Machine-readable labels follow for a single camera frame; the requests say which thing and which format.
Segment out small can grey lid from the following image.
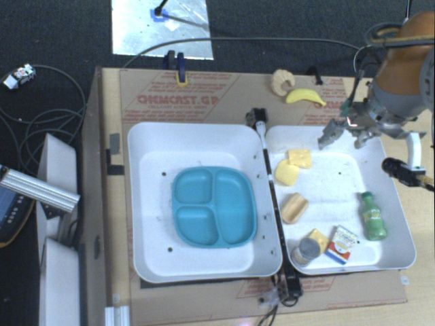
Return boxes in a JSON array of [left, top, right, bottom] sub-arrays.
[[290, 237, 321, 268]]

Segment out black block with thin wires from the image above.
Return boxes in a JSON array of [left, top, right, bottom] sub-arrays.
[[277, 272, 303, 302], [245, 107, 270, 128]]

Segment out blue divided plate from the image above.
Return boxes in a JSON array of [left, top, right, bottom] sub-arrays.
[[171, 166, 258, 249]]

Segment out thin black and white rod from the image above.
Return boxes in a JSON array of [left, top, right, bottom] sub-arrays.
[[257, 120, 296, 287]]

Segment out yellow cheese slice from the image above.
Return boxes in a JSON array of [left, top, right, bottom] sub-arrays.
[[287, 148, 313, 170], [274, 158, 300, 187]]

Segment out beige croissant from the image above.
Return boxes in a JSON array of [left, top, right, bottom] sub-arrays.
[[271, 69, 297, 97]]

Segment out white plastic tray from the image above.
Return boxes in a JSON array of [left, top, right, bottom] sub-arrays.
[[127, 121, 283, 284], [264, 124, 417, 276]]

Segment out brown cardboard board red print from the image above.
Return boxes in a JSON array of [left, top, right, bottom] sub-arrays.
[[88, 67, 408, 326]]

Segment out white and red carton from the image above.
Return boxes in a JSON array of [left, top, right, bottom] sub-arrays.
[[325, 225, 359, 266]]

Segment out yellow cheese wedge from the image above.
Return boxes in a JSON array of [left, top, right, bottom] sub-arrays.
[[306, 228, 330, 251]]

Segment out green plastic bottle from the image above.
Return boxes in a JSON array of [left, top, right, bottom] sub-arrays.
[[360, 191, 387, 241]]

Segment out black cylinder on white bracket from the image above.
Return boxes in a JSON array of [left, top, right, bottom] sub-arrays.
[[381, 131, 427, 187]]

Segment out yellow banana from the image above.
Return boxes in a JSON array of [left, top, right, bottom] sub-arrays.
[[285, 88, 328, 107]]

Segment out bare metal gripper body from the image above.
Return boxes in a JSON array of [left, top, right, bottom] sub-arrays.
[[347, 97, 416, 139]]

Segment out tan hot dog bun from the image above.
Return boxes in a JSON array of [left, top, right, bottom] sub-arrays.
[[280, 192, 309, 225]]

